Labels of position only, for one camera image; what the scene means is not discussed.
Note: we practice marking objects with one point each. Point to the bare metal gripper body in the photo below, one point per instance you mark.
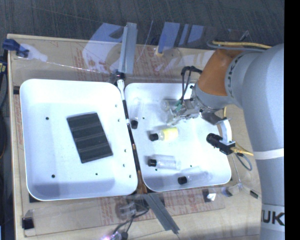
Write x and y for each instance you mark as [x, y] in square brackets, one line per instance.
[193, 109]

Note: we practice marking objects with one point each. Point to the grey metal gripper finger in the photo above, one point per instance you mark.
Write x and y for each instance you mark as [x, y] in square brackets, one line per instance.
[177, 119]
[176, 111]

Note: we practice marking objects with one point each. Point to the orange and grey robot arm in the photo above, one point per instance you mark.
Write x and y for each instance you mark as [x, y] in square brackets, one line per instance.
[262, 104]

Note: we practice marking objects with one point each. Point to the yellow bottle with black cap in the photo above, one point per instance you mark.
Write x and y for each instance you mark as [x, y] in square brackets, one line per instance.
[170, 133]

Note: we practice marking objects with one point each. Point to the clear bottle with black cap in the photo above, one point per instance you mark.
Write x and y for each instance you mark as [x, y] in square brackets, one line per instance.
[165, 162]
[182, 180]
[134, 124]

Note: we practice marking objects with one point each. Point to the white plastic tray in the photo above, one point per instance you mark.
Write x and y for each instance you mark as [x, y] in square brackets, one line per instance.
[202, 159]
[50, 149]

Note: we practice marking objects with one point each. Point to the black ribbed rectangular pad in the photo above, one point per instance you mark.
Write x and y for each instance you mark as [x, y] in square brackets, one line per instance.
[90, 137]

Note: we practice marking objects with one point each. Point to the brown cardboard board red print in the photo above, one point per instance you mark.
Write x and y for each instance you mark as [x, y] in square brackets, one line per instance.
[72, 59]

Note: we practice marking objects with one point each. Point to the black cylinder on white bracket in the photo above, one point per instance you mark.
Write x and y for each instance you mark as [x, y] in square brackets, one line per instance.
[221, 142]

